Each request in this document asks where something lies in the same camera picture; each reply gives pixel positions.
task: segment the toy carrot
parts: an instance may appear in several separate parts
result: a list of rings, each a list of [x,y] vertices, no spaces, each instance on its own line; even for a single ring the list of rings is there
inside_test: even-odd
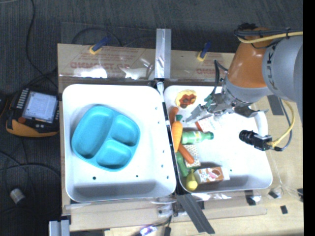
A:
[[[189,164],[194,163],[195,159],[194,159],[193,156],[189,153],[189,151],[185,148],[185,146],[182,145],[181,143],[179,143],[178,152],[179,152],[180,154],[182,154],[183,158],[184,158]]]
[[[182,133],[183,133],[183,125],[181,123],[182,118],[183,118],[182,115],[176,115],[176,121],[174,121],[174,123],[171,126],[175,152],[178,151],[178,146],[182,139]]]
[[[177,115],[178,111],[179,111],[178,107],[173,107],[169,112],[168,118],[171,126],[175,121],[175,116]]]

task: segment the yellow cable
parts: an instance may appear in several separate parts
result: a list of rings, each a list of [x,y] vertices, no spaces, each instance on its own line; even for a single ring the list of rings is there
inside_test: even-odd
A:
[[[253,40],[246,40],[243,38],[238,37],[238,39],[245,44],[254,44],[254,43],[258,43],[258,42],[262,42],[262,41],[266,41],[266,40],[271,40],[271,39],[276,39],[276,38],[282,38],[282,37],[291,37],[291,36],[299,36],[299,35],[303,35],[302,31],[296,31],[296,32],[290,32],[288,34],[283,33],[283,34],[276,34],[276,35],[272,35],[272,36],[268,36],[268,37],[262,37],[262,38],[258,38],[258,39],[253,39]]]
[[[294,126],[294,123],[295,123],[295,115],[294,115],[294,110],[292,108],[292,106],[286,101],[284,100],[283,101],[291,110],[291,113],[292,113],[292,121],[291,121],[291,125],[290,127],[284,132],[283,135],[281,135],[278,139],[274,140],[274,141],[271,141],[271,142],[268,142],[267,144],[270,145],[271,147],[275,147],[277,146],[284,137],[286,137],[288,135],[288,133],[290,133],[291,129],[293,128]]]

